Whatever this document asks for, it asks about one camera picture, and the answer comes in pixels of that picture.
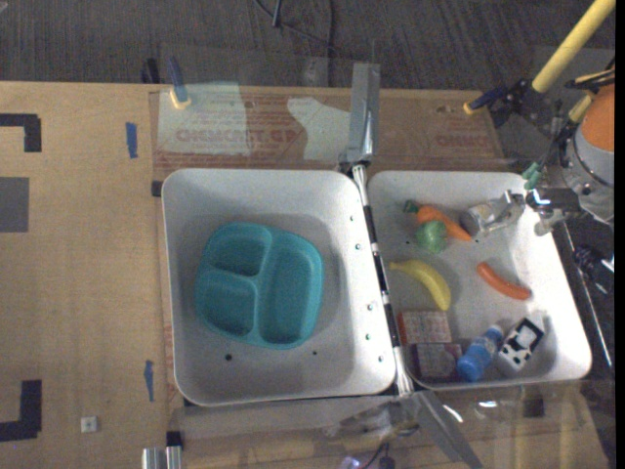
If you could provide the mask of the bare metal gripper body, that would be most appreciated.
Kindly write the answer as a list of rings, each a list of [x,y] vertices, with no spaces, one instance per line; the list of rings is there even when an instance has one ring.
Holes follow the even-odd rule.
[[[548,174],[547,167],[532,163],[525,169],[525,202],[538,214],[537,235],[549,234],[556,224],[589,215],[614,228],[613,185],[572,164]]]

